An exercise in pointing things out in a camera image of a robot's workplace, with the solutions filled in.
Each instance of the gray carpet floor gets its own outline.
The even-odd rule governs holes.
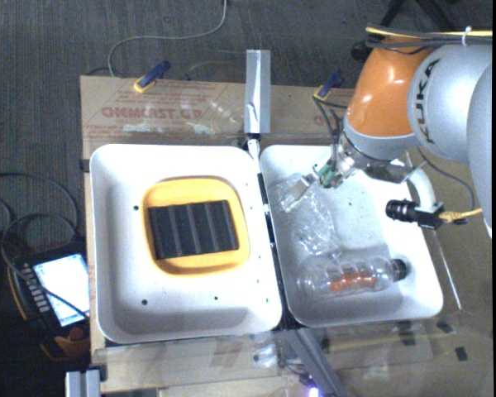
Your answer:
[[[493,0],[441,6],[457,29],[492,29]],[[362,64],[351,47],[382,18],[389,0],[228,0],[220,29],[190,40],[129,41],[116,48],[118,75],[139,77],[167,59],[167,79],[243,83],[246,49],[270,50],[272,83],[318,86],[336,69],[353,88]],[[83,207],[79,77],[107,75],[114,44],[130,36],[191,36],[215,28],[222,0],[0,0],[0,172],[44,175]],[[435,31],[408,0],[393,27]],[[37,179],[0,179],[0,199],[17,218],[72,217],[69,200]],[[7,219],[0,208],[0,231]],[[26,234],[31,248],[66,239],[69,230],[40,218]],[[84,224],[79,224],[84,233]],[[0,298],[0,395],[63,395],[62,366],[48,363],[19,322],[3,286]]]

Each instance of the floor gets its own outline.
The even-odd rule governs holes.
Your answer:
[[[466,26],[492,29],[493,1],[450,5],[441,0],[441,6],[459,31]],[[62,184],[78,202],[76,229],[84,234],[80,75],[109,75],[110,65],[116,76],[137,78],[167,59],[172,65],[167,79],[243,83],[246,49],[268,49],[273,84],[315,87],[339,69],[342,88],[354,88],[362,64],[353,60],[351,48],[364,40],[368,23],[380,21],[388,4],[389,0],[228,0],[221,23],[222,0],[0,0],[0,172],[39,175]],[[404,4],[392,26],[436,30],[412,1]],[[127,37],[149,35],[187,38],[132,40],[114,47]],[[470,182],[464,166],[437,163]],[[444,201],[462,205],[464,192],[429,172],[444,190]],[[0,177],[0,200],[14,219],[41,214],[9,232],[18,251],[39,251],[70,235],[69,226],[55,216],[74,217],[69,196],[39,176]],[[0,232],[7,225],[0,203]],[[374,363],[359,368],[364,364],[357,361],[344,369],[337,357],[331,363],[341,368],[353,395],[378,395],[378,390],[400,396],[493,394],[492,242],[477,222],[444,227],[438,236],[450,267],[442,272],[450,273],[456,285],[447,301],[453,314],[446,316],[455,332],[448,340],[432,340],[437,363],[417,360],[411,368],[394,363],[388,369]],[[45,357],[38,338],[21,320],[4,271],[0,261],[0,395],[64,395],[64,373],[88,362],[55,364]],[[441,333],[436,322],[422,327],[427,333]],[[376,351],[387,350],[381,346]],[[338,346],[335,352],[343,354]],[[395,387],[408,372],[411,380]],[[229,382],[223,393],[205,385],[175,387],[161,395],[276,397],[296,392],[282,383],[257,384]]]

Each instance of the zip tie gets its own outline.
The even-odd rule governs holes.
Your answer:
[[[471,31],[472,31],[472,26],[468,26],[465,28],[465,32],[463,33],[463,36],[461,37],[461,44],[463,45],[463,47],[467,46],[465,38],[466,38],[466,36],[468,36],[470,34]]]

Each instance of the logo on robot arm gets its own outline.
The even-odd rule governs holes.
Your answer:
[[[432,71],[436,64],[439,62],[440,59],[436,59],[432,61],[430,64],[428,64],[427,68],[424,70],[424,76],[421,77],[421,80],[419,81],[419,84],[417,86],[417,94],[415,96],[415,104],[414,108],[414,116],[417,120],[417,125],[419,131],[424,135],[426,138],[426,141],[434,144],[434,141],[430,138],[430,131],[428,130],[427,127],[427,116],[426,116],[426,110],[425,110],[425,97],[426,97],[426,91],[427,91],[427,86],[429,83],[430,76],[432,75]]]

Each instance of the black and yellow object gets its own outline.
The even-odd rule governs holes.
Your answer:
[[[73,310],[74,313],[70,315],[69,310],[63,309],[62,304],[60,310],[56,310],[55,301],[52,302],[50,296],[39,286],[41,280],[38,278],[37,271],[39,266],[45,266],[48,262],[66,259],[65,277],[56,280],[61,281],[63,285],[69,285],[67,288],[72,294],[81,294],[84,299],[84,296],[88,296],[88,288],[83,289],[84,278],[76,282],[72,280],[74,269],[66,269],[79,262],[81,266],[86,266],[84,255],[84,241],[73,241],[50,251],[16,257],[12,261],[12,266],[21,273],[22,277],[11,267],[7,270],[9,285],[21,316],[38,335],[43,352],[53,361],[69,361],[88,355],[90,350],[89,318]],[[55,270],[48,269],[48,274],[54,275]],[[88,273],[86,275],[86,285],[88,285]],[[68,295],[62,295],[62,297],[69,299]],[[88,309],[83,308],[83,310],[88,314]]]
[[[161,181],[147,190],[142,207],[150,255],[168,274],[211,274],[250,256],[241,201],[222,179]]]

